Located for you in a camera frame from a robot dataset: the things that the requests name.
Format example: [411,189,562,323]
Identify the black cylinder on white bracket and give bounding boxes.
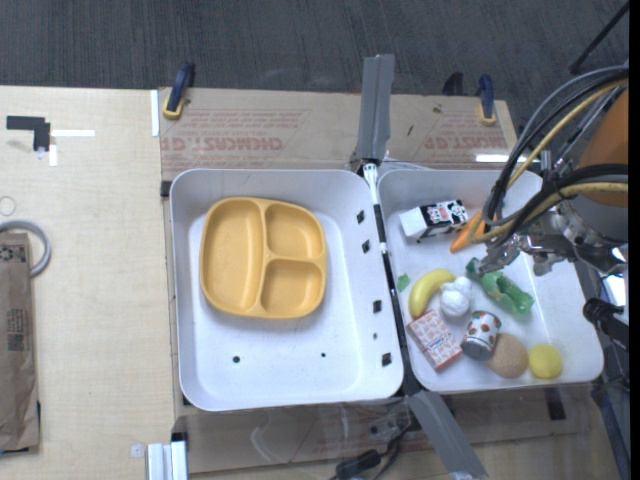
[582,273,630,345]

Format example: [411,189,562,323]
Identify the brown paper bag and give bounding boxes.
[0,232,42,453]

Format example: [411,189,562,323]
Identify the white garlic bulb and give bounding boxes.
[439,275,474,320]

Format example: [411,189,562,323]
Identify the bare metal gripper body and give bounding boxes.
[519,213,630,277]

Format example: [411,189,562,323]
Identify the yellow banana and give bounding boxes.
[408,268,458,319]

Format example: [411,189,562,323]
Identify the yellow lemon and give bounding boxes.
[527,343,564,381]

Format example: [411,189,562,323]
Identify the brown cardboard board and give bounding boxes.
[157,86,601,474]

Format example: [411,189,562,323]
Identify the yellow divided plate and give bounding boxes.
[198,196,329,320]

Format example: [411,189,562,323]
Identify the small can with orange print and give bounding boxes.
[459,309,503,362]

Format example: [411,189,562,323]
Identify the orange and white carton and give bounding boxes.
[405,309,464,373]

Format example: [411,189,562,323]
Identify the white plastic tray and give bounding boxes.
[375,168,605,395]
[168,167,405,413]

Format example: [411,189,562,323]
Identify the grey ring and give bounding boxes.
[0,219,52,278]

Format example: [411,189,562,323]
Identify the white and black milk carton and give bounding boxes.
[398,198,470,244]

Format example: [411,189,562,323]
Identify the orange carrot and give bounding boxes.
[449,209,489,255]

